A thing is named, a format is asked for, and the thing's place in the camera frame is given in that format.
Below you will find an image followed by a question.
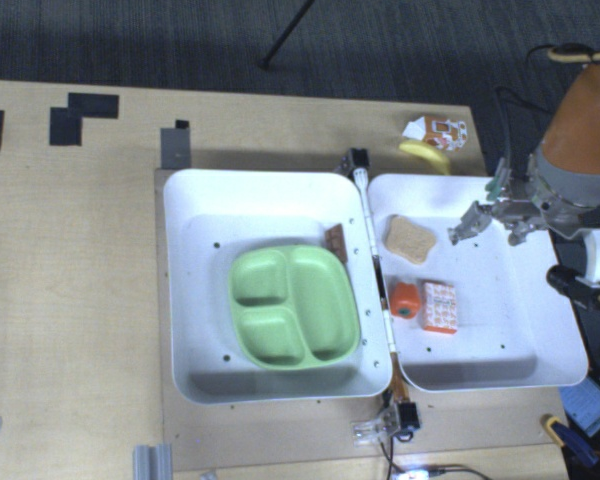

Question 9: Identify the green divided plate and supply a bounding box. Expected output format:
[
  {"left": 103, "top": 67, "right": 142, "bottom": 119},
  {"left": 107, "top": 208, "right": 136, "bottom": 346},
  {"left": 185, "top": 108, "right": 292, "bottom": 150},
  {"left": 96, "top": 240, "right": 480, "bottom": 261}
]
[{"left": 227, "top": 244, "right": 362, "bottom": 371}]

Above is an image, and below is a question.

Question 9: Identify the orange toy carrot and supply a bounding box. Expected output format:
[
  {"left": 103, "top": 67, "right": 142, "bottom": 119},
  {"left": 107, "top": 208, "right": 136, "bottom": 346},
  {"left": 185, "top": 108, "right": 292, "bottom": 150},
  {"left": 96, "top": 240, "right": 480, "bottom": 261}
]
[{"left": 389, "top": 280, "right": 423, "bottom": 321}]

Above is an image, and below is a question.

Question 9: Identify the white plastic tray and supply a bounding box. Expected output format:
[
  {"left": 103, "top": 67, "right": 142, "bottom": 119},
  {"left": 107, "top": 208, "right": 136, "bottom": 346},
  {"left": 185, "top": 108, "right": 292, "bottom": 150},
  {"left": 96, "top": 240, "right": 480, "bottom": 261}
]
[
  {"left": 161, "top": 168, "right": 394, "bottom": 406},
  {"left": 366, "top": 172, "right": 591, "bottom": 394}
]

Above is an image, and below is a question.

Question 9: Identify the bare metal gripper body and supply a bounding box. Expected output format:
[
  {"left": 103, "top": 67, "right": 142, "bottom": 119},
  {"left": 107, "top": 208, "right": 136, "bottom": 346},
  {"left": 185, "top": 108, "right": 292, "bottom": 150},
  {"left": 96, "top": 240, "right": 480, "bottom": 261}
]
[{"left": 489, "top": 183, "right": 599, "bottom": 240}]

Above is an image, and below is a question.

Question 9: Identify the yellow banana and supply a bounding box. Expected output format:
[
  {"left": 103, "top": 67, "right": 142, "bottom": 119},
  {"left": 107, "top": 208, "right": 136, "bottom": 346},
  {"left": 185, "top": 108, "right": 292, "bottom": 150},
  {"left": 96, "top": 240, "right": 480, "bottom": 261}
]
[{"left": 398, "top": 138, "right": 453, "bottom": 176}]

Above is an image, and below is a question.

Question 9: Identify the orange and white gabled carton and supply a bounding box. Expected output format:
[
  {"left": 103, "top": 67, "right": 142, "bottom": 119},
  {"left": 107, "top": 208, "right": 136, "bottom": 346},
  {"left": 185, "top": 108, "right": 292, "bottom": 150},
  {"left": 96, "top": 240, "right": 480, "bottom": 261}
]
[{"left": 401, "top": 114, "right": 469, "bottom": 152}]

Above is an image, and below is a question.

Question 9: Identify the brown chocolate bar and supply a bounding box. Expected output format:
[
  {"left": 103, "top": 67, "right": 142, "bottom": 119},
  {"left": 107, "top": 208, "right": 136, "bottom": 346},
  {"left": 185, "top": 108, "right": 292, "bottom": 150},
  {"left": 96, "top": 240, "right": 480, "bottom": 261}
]
[{"left": 323, "top": 222, "right": 351, "bottom": 263}]

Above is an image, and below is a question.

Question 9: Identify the black block with thin wires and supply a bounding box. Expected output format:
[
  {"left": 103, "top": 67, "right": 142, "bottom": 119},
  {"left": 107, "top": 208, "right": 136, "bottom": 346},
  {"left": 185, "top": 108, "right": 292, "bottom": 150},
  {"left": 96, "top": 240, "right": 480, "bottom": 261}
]
[
  {"left": 396, "top": 401, "right": 424, "bottom": 433},
  {"left": 346, "top": 147, "right": 372, "bottom": 170}
]

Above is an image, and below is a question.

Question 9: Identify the black cylinder on white bracket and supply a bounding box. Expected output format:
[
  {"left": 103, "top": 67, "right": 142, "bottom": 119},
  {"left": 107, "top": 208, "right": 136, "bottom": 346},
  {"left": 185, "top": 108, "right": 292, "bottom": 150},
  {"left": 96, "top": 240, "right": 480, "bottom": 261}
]
[{"left": 545, "top": 227, "right": 600, "bottom": 315}]

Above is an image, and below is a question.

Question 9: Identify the tan bread slice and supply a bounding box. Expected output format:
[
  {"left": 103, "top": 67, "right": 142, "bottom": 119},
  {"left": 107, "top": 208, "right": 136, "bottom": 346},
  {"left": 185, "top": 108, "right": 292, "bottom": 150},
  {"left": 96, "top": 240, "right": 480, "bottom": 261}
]
[{"left": 382, "top": 214, "right": 438, "bottom": 267}]

